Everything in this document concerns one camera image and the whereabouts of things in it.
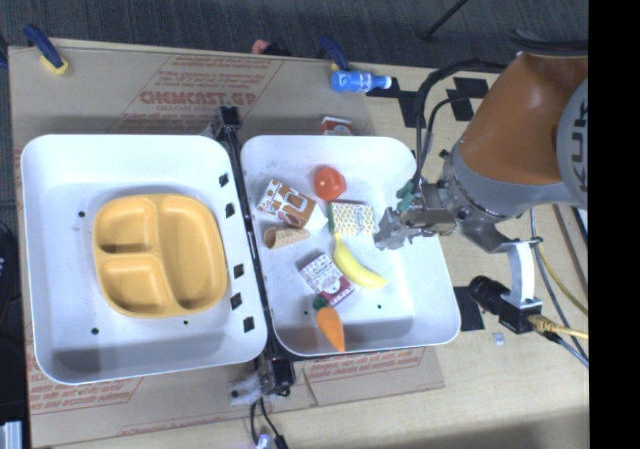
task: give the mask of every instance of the blue bottle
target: blue bottle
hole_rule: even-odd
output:
[[[374,88],[386,90],[390,86],[391,77],[375,76],[371,72],[336,70],[331,74],[331,88],[336,92],[367,93]]]

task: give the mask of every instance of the small carton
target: small carton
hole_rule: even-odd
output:
[[[336,117],[322,119],[322,134],[332,136],[353,136],[351,120]]]
[[[307,283],[334,307],[353,292],[353,286],[326,253],[300,270]]]
[[[290,227],[320,230],[327,218],[315,200],[295,189],[272,179],[258,203],[258,211],[276,216]]]

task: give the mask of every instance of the tomato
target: tomato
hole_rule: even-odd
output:
[[[323,166],[313,175],[313,188],[322,200],[331,202],[345,192],[347,183],[338,170]]]

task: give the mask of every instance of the white tray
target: white tray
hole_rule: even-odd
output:
[[[347,190],[340,199],[370,204],[378,222],[385,208],[398,202],[395,193],[413,176],[415,159],[392,138],[258,136],[243,146],[241,161],[275,334],[296,355],[334,354],[316,326],[314,292],[299,273],[320,252],[332,254],[328,226],[306,241],[270,250],[261,243],[262,234],[278,221],[256,205],[273,178],[316,198],[313,171],[329,165],[346,178]],[[319,204],[326,214],[326,203]],[[354,285],[355,292],[337,305],[347,352],[436,345],[455,338],[460,314],[437,237],[383,251],[373,237],[344,240],[362,264],[389,281],[377,290]]]
[[[224,176],[228,182],[221,185]],[[35,355],[50,378],[80,384],[182,371],[247,362],[264,349],[262,303],[229,156],[220,144],[202,136],[41,136],[24,149],[22,181]],[[93,218],[106,202],[141,193],[190,195],[214,213],[229,287],[211,309],[134,318],[102,296]],[[235,212],[230,217],[227,205]],[[243,269],[236,278],[237,266]],[[238,294],[242,303],[232,309]]]

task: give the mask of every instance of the yellow cable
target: yellow cable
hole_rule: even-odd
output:
[[[572,335],[574,337],[580,337],[581,339],[588,339],[589,334],[581,332],[580,330],[574,330],[573,328],[567,328],[562,326],[551,319],[543,316],[542,314],[532,314],[527,317],[527,321],[533,325],[536,332],[553,332]]]
[[[582,305],[582,303],[580,303],[575,298],[575,296],[573,296],[569,292],[569,289],[567,289],[567,286],[564,285],[564,283],[562,282],[562,280],[560,280],[560,277],[557,275],[555,270],[551,267],[551,264],[549,263],[549,260],[547,259],[547,256],[545,255],[544,251],[542,250],[542,244],[541,243],[538,243],[538,250],[540,251],[540,258],[542,259],[542,262],[544,263],[545,268],[547,268],[547,271],[549,271],[549,274],[551,275],[551,278],[553,278],[554,282],[556,284],[558,284],[558,287],[562,290],[562,292],[565,294],[565,296],[567,298],[569,298],[569,300],[571,300],[571,303],[573,303],[576,307],[578,307],[580,309],[580,311],[585,316],[588,316],[589,315],[589,311],[587,310],[587,308],[584,305]]]

